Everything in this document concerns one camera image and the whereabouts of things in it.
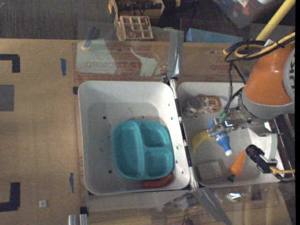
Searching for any yellow banana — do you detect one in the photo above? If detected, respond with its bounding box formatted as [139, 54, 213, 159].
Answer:
[190, 130, 215, 153]

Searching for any orange carrot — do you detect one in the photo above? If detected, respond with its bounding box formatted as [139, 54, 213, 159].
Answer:
[226, 150, 247, 182]

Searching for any thin black and white rod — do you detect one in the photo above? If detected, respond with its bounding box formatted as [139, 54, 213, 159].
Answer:
[169, 78, 199, 190]

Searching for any blue and white bottle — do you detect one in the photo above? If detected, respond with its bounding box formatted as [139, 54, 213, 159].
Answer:
[208, 119, 234, 157]

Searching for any wooden grid game box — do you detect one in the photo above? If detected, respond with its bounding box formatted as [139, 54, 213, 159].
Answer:
[116, 15, 155, 42]

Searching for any brown sausage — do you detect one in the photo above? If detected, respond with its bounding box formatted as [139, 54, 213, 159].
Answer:
[142, 172, 174, 189]

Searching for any brown and white packet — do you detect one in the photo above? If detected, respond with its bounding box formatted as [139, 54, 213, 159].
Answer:
[197, 95, 223, 113]

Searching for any teal divided plate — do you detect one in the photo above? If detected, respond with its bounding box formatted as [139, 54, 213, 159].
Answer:
[112, 120, 175, 181]

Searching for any black cylinder on white bracket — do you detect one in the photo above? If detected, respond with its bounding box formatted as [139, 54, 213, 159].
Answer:
[245, 128, 280, 174]

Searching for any small grey can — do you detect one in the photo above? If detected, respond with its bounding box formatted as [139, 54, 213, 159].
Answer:
[182, 97, 203, 117]

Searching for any white plastic tray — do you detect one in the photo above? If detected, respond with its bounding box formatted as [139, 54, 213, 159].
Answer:
[176, 82, 285, 188]
[77, 80, 191, 196]

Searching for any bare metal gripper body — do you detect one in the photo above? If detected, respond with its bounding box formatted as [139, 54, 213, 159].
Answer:
[223, 106, 266, 133]

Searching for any grey and green sponge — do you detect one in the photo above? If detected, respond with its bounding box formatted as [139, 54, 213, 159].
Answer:
[195, 160, 223, 183]

